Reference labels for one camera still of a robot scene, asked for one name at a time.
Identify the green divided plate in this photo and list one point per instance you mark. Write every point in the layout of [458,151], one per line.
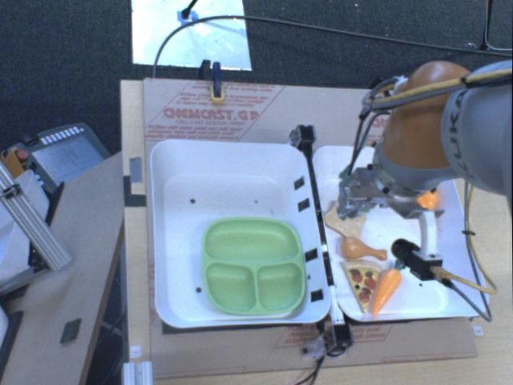
[250,247]

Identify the orange toy carrot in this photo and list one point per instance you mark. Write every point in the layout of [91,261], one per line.
[385,289]

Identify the toy pizza slice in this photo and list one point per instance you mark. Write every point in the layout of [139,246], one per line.
[362,283]

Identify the brown cardboard board red print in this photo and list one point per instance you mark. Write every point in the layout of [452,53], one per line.
[260,106]

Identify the small orange toy piece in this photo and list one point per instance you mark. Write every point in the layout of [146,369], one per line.
[427,200]

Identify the beige toy biscuit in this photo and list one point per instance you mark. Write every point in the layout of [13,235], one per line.
[348,226]

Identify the black cylinder on white bracket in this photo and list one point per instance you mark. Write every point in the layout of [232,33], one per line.
[421,261]

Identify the thin black and white rod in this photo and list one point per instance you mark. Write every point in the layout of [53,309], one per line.
[320,223]

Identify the dull grey metal gripper finger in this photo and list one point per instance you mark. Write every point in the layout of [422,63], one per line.
[348,207]

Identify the orange toy chicken drumstick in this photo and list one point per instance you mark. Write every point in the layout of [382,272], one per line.
[356,248]

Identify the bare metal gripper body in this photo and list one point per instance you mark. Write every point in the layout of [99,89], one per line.
[374,191]

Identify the white plastic tray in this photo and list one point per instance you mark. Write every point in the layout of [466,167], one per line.
[425,299]
[224,175]

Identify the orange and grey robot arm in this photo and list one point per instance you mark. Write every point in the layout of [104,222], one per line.
[421,134]

